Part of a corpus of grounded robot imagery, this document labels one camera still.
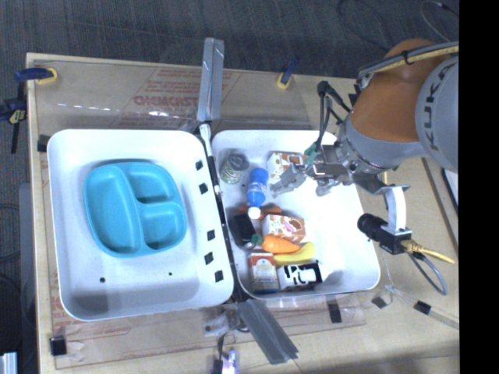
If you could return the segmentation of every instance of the can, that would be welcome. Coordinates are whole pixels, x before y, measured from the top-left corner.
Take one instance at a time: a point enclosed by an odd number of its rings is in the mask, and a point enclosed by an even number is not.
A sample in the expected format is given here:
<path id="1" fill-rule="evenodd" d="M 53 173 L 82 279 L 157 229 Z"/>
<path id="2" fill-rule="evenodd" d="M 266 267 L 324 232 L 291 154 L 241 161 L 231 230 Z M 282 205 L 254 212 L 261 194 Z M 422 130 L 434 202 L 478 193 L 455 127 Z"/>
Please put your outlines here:
<path id="1" fill-rule="evenodd" d="M 220 168 L 220 178 L 228 184 L 235 184 L 249 167 L 250 161 L 244 153 L 230 153 Z"/>

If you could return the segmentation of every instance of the plastic bottle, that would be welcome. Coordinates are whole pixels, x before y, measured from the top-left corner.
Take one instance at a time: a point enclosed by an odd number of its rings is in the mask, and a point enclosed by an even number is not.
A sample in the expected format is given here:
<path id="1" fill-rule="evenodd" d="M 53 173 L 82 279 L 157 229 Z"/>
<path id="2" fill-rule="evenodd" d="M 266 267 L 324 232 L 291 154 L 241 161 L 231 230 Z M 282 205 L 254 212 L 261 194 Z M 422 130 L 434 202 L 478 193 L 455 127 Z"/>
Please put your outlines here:
<path id="1" fill-rule="evenodd" d="M 247 197 L 250 205 L 248 216 L 252 219 L 258 219 L 260 207 L 266 198 L 268 172 L 263 168 L 254 168 L 249 176 Z"/>

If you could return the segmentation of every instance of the white tray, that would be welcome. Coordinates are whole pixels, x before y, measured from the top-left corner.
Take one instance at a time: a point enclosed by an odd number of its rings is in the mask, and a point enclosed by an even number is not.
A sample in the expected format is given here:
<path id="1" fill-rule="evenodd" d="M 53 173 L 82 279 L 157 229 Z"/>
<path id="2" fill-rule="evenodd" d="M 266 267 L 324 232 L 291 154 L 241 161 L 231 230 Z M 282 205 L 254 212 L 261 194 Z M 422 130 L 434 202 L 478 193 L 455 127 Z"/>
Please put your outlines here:
<path id="1" fill-rule="evenodd" d="M 92 237 L 83 182 L 97 166 L 130 160 L 152 162 L 172 175 L 188 227 L 185 238 L 167 251 L 118 258 Z M 234 279 L 206 155 L 195 136 L 62 130 L 48 143 L 48 170 L 61 302 L 69 314 L 85 321 L 111 319 L 219 305 L 230 297 Z"/>
<path id="2" fill-rule="evenodd" d="M 245 185 L 251 169 L 256 166 L 265 168 L 271 151 L 302 153 L 317 136 L 317 131 L 304 130 L 226 130 L 218 133 L 212 143 L 218 170 L 233 150 L 244 152 L 251 163 L 238 183 L 229 185 L 220 180 L 227 220 L 235 214 L 238 206 L 246 204 Z M 332 134 L 324 134 L 324 144 L 332 144 L 334 140 Z M 294 216 L 305 219 L 306 238 L 303 241 L 314 242 L 315 258 L 324 269 L 324 282 L 308 291 L 254 295 L 250 288 L 246 252 L 235 245 L 231 235 L 239 281 L 254 298 L 337 294 L 365 291 L 377 285 L 380 266 L 373 243 L 357 228 L 357 220 L 363 210 L 356 187 L 339 185 L 330 194 L 318 197 L 316 185 L 314 180 L 308 178 L 298 189 L 277 198 L 272 198 L 268 193 L 265 203 L 274 203 Z M 259 222 L 253 221 L 253 224 L 260 231 Z"/>

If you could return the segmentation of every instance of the toy banana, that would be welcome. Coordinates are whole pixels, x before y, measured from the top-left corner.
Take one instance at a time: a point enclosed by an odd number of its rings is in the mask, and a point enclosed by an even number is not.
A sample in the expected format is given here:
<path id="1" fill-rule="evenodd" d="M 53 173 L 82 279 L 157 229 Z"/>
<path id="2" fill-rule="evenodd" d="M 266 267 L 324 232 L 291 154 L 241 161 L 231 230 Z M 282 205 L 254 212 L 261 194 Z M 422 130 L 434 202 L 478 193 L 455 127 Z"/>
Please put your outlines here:
<path id="1" fill-rule="evenodd" d="M 308 262 L 315 254 L 313 242 L 305 242 L 302 247 L 293 253 L 279 253 L 274 255 L 274 261 L 278 266 Z"/>

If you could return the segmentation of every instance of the carrot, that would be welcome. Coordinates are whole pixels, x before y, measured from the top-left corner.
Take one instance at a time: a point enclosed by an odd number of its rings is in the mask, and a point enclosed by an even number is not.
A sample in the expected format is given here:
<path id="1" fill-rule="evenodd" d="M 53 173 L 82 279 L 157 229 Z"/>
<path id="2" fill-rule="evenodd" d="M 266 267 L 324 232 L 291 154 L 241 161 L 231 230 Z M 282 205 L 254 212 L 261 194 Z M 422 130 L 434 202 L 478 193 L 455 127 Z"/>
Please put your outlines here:
<path id="1" fill-rule="evenodd" d="M 237 208 L 238 213 L 248 213 L 249 207 L 246 205 L 241 205 L 239 208 Z M 259 221 L 263 220 L 264 217 L 267 215 L 280 215 L 282 214 L 282 209 L 281 207 L 274 205 L 274 206 L 262 206 L 261 208 L 261 214 L 260 217 L 258 218 Z"/>
<path id="2" fill-rule="evenodd" d="M 285 240 L 277 235 L 267 234 L 259 239 L 258 245 L 266 252 L 272 253 L 292 253 L 300 249 L 300 246 L 293 244 L 291 241 Z"/>

